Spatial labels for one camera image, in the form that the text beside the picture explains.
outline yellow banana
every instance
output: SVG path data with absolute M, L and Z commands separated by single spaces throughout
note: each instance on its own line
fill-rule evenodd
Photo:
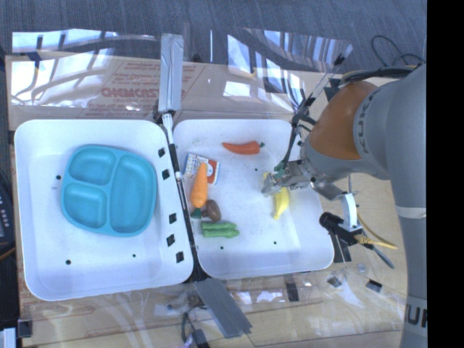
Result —
M 289 207 L 289 190 L 282 187 L 281 191 L 274 195 L 275 200 L 275 214 L 274 219 L 279 219 L 281 214 Z

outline blue plate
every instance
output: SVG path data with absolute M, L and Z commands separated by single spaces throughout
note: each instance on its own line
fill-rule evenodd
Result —
M 150 224 L 157 196 L 152 164 L 131 152 L 87 145 L 67 163 L 61 207 L 74 225 L 113 236 L 135 236 Z

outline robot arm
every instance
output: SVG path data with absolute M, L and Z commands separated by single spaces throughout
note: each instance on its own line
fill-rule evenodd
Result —
M 269 174 L 262 192 L 268 195 L 282 186 L 299 189 L 311 185 L 327 199 L 342 199 L 345 218 L 340 225 L 357 230 L 354 223 L 347 223 L 352 221 L 352 215 L 347 215 L 349 200 L 334 185 L 351 173 L 367 173 L 391 182 L 407 261 L 401 347 L 426 347 L 425 65 L 379 88 L 364 81 L 341 88 L 304 141 L 299 160 Z

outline white tray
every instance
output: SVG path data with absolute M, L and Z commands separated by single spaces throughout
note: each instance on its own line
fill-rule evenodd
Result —
M 290 191 L 290 206 L 279 220 L 272 216 L 274 198 L 261 194 L 263 174 L 282 160 L 290 131 L 290 124 L 282 120 L 185 120 L 175 127 L 182 170 L 188 153 L 220 162 L 217 183 L 208 186 L 208 197 L 219 204 L 223 220 L 240 230 L 232 239 L 205 238 L 200 220 L 194 220 L 199 261 L 211 277 L 272 276 L 321 270 L 332 263 L 334 247 L 319 224 L 323 211 L 311 188 Z M 251 140 L 265 143 L 259 154 L 233 154 L 221 144 Z M 293 160 L 298 153 L 295 144 Z M 193 182 L 184 178 L 187 196 Z
M 72 152 L 85 144 L 126 149 L 155 167 L 156 207 L 141 234 L 90 232 L 62 214 L 57 176 L 64 173 Z M 140 120 L 33 120 L 17 129 L 14 147 L 25 282 L 38 298 L 146 289 L 182 283 L 190 276 L 186 223 L 160 127 Z M 164 156 L 159 156 L 160 149 Z M 163 179 L 163 170 L 170 172 L 169 178 Z M 168 238 L 174 239 L 170 246 Z

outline gray floor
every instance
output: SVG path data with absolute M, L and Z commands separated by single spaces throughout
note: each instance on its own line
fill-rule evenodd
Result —
M 354 51 L 344 69 L 371 70 L 391 65 L 399 54 L 425 57 L 427 0 L 0 0 L 0 22 L 6 53 L 15 31 L 86 28 L 155 36 L 184 33 L 188 27 L 191 50 L 209 57 L 210 30 L 220 46 L 229 30 L 254 28 L 349 41 Z M 371 47 L 377 35 L 397 45 L 377 42 L 384 63 Z M 0 97 L 0 168 L 9 172 L 3 72 Z

